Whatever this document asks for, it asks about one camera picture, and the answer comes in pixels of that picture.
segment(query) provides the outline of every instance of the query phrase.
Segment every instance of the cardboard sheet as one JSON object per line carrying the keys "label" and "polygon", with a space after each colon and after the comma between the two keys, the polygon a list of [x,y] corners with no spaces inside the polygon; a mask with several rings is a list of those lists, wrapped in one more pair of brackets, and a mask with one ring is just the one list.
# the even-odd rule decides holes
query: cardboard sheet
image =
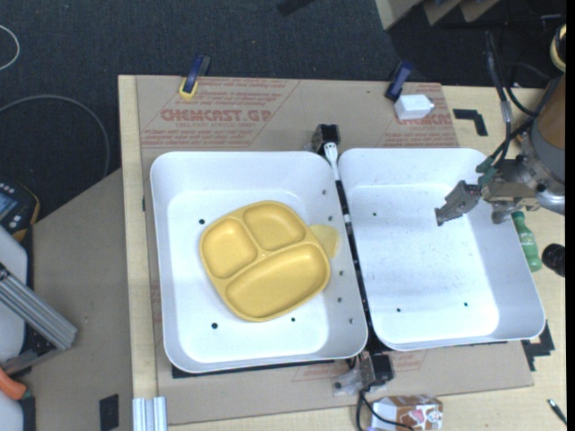
{"label": "cardboard sheet", "polygon": [[[202,77],[192,101],[179,97],[180,83],[176,76],[137,76],[156,369],[159,393],[169,404],[169,423],[355,404],[355,397],[333,394],[333,379],[348,370],[344,361],[174,377],[163,344],[150,165],[173,150],[302,150],[319,124],[339,125],[341,152],[354,147],[455,147],[441,86],[406,84],[403,93],[425,93],[435,109],[425,119],[401,122],[384,97],[388,84],[383,82]],[[533,383],[520,342],[393,352],[391,357],[396,377],[379,397]]]}
{"label": "cardboard sheet", "polygon": [[70,349],[22,378],[38,429],[132,429],[122,195],[116,171],[32,230],[34,290],[78,328]]}

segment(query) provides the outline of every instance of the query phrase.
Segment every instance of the device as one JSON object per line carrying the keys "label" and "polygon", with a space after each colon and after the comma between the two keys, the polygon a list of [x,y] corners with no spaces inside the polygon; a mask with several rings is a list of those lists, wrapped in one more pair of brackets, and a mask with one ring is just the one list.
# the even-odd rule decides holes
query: device
{"label": "device", "polygon": [[[565,35],[566,29],[558,31],[556,37],[565,38]],[[557,51],[556,45],[554,40],[552,53]],[[543,207],[565,215],[566,65],[555,62],[558,67],[562,66],[562,74],[547,85],[538,110],[530,112],[531,117],[525,123],[511,130],[511,108],[496,72],[496,67],[500,68],[498,59],[489,57],[489,40],[487,48],[488,61],[493,67],[490,73],[501,98],[507,126],[506,139],[477,166],[476,171],[481,175],[476,184],[461,180],[446,196],[446,204],[436,208],[438,225],[468,213],[480,198],[491,204],[491,219],[495,224],[522,208],[531,211]],[[508,94],[513,99],[509,88]],[[506,159],[509,143],[515,138],[521,141],[519,154],[515,159]]]}
{"label": "device", "polygon": [[397,101],[402,95],[403,84],[407,80],[413,70],[413,64],[409,61],[402,61],[396,67],[392,82],[389,83],[387,90],[385,91],[385,97],[390,101]]}
{"label": "device", "polygon": [[[26,250],[0,227],[0,368],[8,375],[69,349],[77,333],[26,285],[27,263]],[[25,324],[34,338],[30,347],[24,344]]]}
{"label": "device", "polygon": [[20,242],[36,222],[40,202],[20,182],[0,175],[0,226]]}

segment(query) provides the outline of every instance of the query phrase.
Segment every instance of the white tray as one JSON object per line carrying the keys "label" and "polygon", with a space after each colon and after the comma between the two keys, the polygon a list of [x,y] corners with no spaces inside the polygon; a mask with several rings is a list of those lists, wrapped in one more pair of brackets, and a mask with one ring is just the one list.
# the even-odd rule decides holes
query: white tray
{"label": "white tray", "polygon": [[[329,164],[308,152],[175,152],[151,169],[164,347],[181,370],[218,370],[355,356],[367,324]],[[275,200],[307,224],[341,236],[327,287],[266,322],[240,320],[209,282],[199,237],[211,222],[256,201]]]}
{"label": "white tray", "polygon": [[[376,335],[412,350],[530,339],[544,312],[511,222],[480,201],[437,226],[435,207],[484,159],[467,149],[353,149],[340,158]],[[164,347],[192,373],[355,356],[367,323],[329,164],[310,152],[173,152],[151,169]],[[226,307],[199,258],[212,221],[262,200],[331,224],[341,248],[328,286],[276,320]]]}
{"label": "white tray", "polygon": [[352,149],[339,162],[376,335],[411,350],[530,339],[544,311],[512,222],[480,200],[438,227],[435,207],[485,156],[470,149]]}

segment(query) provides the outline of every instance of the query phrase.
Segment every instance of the wire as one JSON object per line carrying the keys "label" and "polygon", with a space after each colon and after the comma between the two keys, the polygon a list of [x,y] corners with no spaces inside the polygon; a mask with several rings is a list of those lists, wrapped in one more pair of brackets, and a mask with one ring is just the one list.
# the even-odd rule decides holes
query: wire
{"label": "wire", "polygon": [[513,93],[513,91],[511,91],[511,88],[509,86],[505,87],[509,98],[511,99],[511,101],[515,104],[515,106],[520,109],[523,113],[525,113],[526,115],[529,115],[530,117],[533,118],[537,118],[539,116],[538,113],[531,111],[530,109],[528,109],[527,107],[525,107],[521,102],[519,102],[519,99],[515,96],[515,94]]}
{"label": "wire", "polygon": [[[536,47],[541,40],[546,40],[546,38],[547,38],[551,33],[553,33],[553,31],[554,31],[554,28],[553,28],[553,27],[552,27],[552,28],[547,28],[547,29],[545,29],[541,34],[539,34],[539,35],[536,37],[535,40],[533,40],[532,43],[528,44],[527,47],[524,48],[524,49],[517,55],[517,57],[515,58],[515,62],[510,62],[509,64],[513,66],[513,65],[515,65],[515,63],[520,62],[521,59],[522,59],[528,52],[530,52],[530,51],[533,49],[533,47]],[[545,55],[548,56],[548,55],[547,55],[548,51],[547,51],[546,49],[543,49],[543,52],[545,52]],[[512,72],[512,74],[511,74],[511,76],[509,77],[509,84],[513,84],[513,83],[514,83],[515,73],[516,73],[516,70],[513,69],[513,72]]]}
{"label": "wire", "polygon": [[511,108],[509,106],[507,96],[505,95],[505,87],[502,80],[503,67],[497,55],[497,50],[495,49],[493,35],[489,31],[485,32],[485,42],[487,50],[487,67],[489,68],[489,74],[493,81],[493,86],[495,86],[495,90],[500,97],[501,113],[503,114],[503,121],[505,122],[505,141],[500,149],[500,158],[494,164],[494,167],[498,168],[501,163],[503,163],[503,160],[505,160],[509,144],[511,142]]}
{"label": "wire", "polygon": [[14,40],[14,43],[16,44],[16,54],[14,55],[14,57],[8,61],[7,64],[4,64],[3,66],[0,66],[0,72],[2,72],[3,70],[6,70],[9,66],[11,66],[14,62],[16,62],[16,59],[18,59],[18,57],[20,57],[20,42],[18,41],[18,37],[16,37],[14,35],[14,32],[12,32],[10,29],[8,29],[7,27],[3,26],[2,24],[0,24],[0,29],[2,29],[3,31],[5,31],[8,35],[10,35],[12,37],[12,39]]}
{"label": "wire", "polygon": [[14,102],[10,102],[10,103],[4,105],[3,107],[0,107],[0,113],[3,113],[9,109],[12,109],[13,107],[16,107],[17,105],[21,105],[21,104],[31,102],[31,101],[63,101],[63,102],[67,102],[67,103],[75,105],[76,107],[79,107],[80,109],[85,111],[88,115],[90,115],[93,118],[93,120],[98,125],[98,128],[102,132],[102,137],[103,137],[104,144],[106,147],[104,170],[102,173],[102,178],[105,178],[108,175],[108,171],[110,169],[110,153],[111,153],[110,139],[108,138],[108,133],[106,132],[106,128],[104,127],[104,125],[102,124],[100,119],[96,116],[96,114],[94,112],[92,112],[90,109],[88,109],[81,102],[75,101],[74,99],[70,99],[70,98],[65,97],[65,96],[58,96],[55,94],[39,94],[36,96],[29,96],[29,97],[25,97],[25,98],[19,99],[19,100],[14,101]]}
{"label": "wire", "polygon": [[[511,135],[509,136],[510,139],[514,139],[515,137],[519,136],[520,134],[523,134],[524,132],[528,131],[528,129],[531,127],[532,124],[533,124],[533,119],[529,119],[528,121],[523,123],[520,127],[516,128],[511,133]],[[497,147],[495,152],[493,152],[491,154],[491,158],[495,159],[497,157],[497,155],[503,150],[504,145],[505,145],[505,141],[501,142],[500,146]]]}
{"label": "wire", "polygon": [[371,406],[369,401],[366,399],[365,391],[368,389],[369,389],[369,387],[367,387],[364,390],[359,391],[358,405],[356,407],[356,426],[358,427],[358,431],[363,431],[363,428],[361,427],[360,416],[361,416],[361,406],[364,403],[366,404],[369,411],[373,414],[373,416],[376,417],[378,420],[383,421],[384,423],[387,423],[388,425],[394,425],[395,427],[401,427],[404,429],[409,429],[411,431],[414,431],[414,429],[412,427],[410,427],[409,425],[404,425],[404,423],[397,423],[396,421],[388,420],[386,418],[381,417],[374,410],[374,408]]}
{"label": "wire", "polygon": [[353,369],[356,366],[357,357],[353,357],[351,359],[346,359],[345,362],[348,363],[349,369]]}
{"label": "wire", "polygon": [[531,66],[531,64],[528,64],[527,62],[508,62],[508,66],[509,66],[507,69],[508,74],[513,73],[515,70],[517,70],[517,67],[524,67],[525,69],[530,70],[531,72],[539,76],[546,83],[549,83],[549,81],[551,80],[551,77],[548,74],[545,74],[544,72],[542,72],[536,67]]}

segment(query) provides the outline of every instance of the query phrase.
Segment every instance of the orange handle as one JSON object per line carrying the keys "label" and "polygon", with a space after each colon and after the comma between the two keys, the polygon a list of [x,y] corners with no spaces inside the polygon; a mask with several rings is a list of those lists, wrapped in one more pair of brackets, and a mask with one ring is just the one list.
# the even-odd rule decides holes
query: orange handle
{"label": "orange handle", "polygon": [[13,400],[20,400],[26,392],[26,385],[16,382],[0,369],[0,390]]}

